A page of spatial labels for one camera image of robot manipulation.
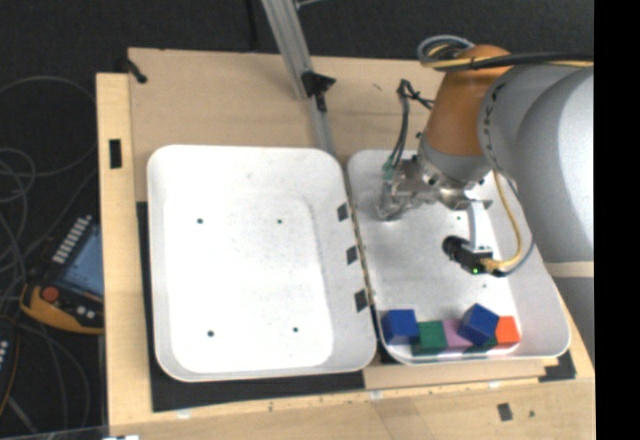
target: red block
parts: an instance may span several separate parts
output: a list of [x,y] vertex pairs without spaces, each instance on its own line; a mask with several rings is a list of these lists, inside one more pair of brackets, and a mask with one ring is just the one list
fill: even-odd
[[496,341],[498,346],[513,346],[520,342],[520,332],[513,316],[500,316],[496,326]]

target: black bracket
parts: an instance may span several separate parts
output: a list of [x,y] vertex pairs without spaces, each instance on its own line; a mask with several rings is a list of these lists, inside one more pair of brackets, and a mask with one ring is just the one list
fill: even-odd
[[314,72],[305,72],[302,74],[302,84],[307,92],[307,97],[316,98],[316,107],[323,113],[327,112],[327,103],[324,100],[324,93],[331,88],[336,80],[332,77],[315,74]]

